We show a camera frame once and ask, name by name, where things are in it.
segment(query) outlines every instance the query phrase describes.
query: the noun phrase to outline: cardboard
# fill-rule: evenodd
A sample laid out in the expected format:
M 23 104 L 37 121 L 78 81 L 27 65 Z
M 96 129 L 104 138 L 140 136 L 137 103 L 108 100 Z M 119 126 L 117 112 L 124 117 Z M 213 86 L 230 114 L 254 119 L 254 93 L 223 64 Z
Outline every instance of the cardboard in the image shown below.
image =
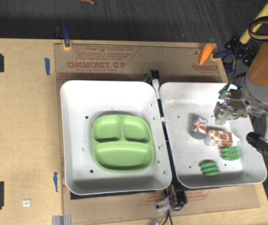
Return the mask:
M 155 202 L 164 199 L 163 191 L 114 195 L 72 200 L 64 179 L 64 149 L 60 107 L 60 87 L 69 80 L 142 81 L 151 69 L 158 69 L 160 83 L 225 83 L 227 76 L 220 60 L 199 65 L 204 44 L 185 43 L 183 47 L 138 45 L 73 44 L 66 51 L 55 45 L 57 102 L 60 129 L 61 169 L 64 213 L 77 225 L 105 224 L 147 218 L 162 218 Z M 185 209 L 172 216 L 241 210 L 260 207 L 254 185 L 187 191 Z

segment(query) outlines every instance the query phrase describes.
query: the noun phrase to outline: green plate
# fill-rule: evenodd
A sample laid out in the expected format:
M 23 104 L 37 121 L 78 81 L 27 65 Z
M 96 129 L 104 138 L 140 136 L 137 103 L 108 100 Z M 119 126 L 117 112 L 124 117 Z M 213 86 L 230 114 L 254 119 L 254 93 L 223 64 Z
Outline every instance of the green plate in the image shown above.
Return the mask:
M 96 164 L 117 173 L 140 172 L 154 161 L 154 143 L 147 122 L 130 115 L 105 115 L 92 127 Z

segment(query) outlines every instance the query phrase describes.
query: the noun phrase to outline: white square marker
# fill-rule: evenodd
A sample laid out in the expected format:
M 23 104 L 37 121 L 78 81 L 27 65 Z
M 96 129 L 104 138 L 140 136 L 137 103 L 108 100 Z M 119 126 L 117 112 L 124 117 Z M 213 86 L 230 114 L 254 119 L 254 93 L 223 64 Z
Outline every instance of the white square marker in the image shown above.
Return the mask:
M 24 207 L 29 207 L 31 206 L 31 199 L 24 199 L 22 203 Z

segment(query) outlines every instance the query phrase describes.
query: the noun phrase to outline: black fabric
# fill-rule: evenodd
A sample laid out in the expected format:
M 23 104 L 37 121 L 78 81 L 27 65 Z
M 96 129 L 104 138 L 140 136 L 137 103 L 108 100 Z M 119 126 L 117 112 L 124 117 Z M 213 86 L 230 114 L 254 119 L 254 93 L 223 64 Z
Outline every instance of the black fabric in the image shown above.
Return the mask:
M 242 35 L 268 0 L 94 1 L 93 6 L 79 0 L 0 0 L 0 38 L 52 39 L 55 26 L 65 24 L 72 39 L 207 42 L 213 38 L 222 50 L 232 37 Z M 261 43 L 248 45 L 257 51 Z M 242 63 L 238 66 L 237 74 L 248 69 Z M 264 134 L 264 122 L 255 119 L 254 130 Z M 264 188 L 268 196 L 268 178 Z

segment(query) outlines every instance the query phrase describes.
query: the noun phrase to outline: white plastic tray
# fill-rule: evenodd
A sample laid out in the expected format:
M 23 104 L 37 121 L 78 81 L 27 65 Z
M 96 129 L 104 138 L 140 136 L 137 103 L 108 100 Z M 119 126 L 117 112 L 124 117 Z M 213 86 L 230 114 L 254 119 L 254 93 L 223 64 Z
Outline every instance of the white plastic tray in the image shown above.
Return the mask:
M 253 131 L 250 119 L 229 120 L 215 125 L 213 110 L 218 101 L 218 91 L 223 83 L 168 82 L 160 87 L 167 133 L 178 180 L 188 188 L 208 188 L 240 184 L 262 183 L 267 176 L 262 155 L 246 141 Z M 241 159 L 226 161 L 220 149 L 207 146 L 204 140 L 191 136 L 195 117 L 208 120 L 208 130 L 232 132 L 240 138 L 237 146 Z M 213 177 L 202 175 L 199 164 L 204 160 L 217 162 L 221 173 Z
M 172 175 L 154 89 L 143 82 L 69 81 L 60 89 L 63 121 L 65 179 L 75 194 L 160 190 Z M 155 160 L 141 172 L 102 170 L 94 161 L 91 130 L 107 114 L 130 114 L 150 126 Z

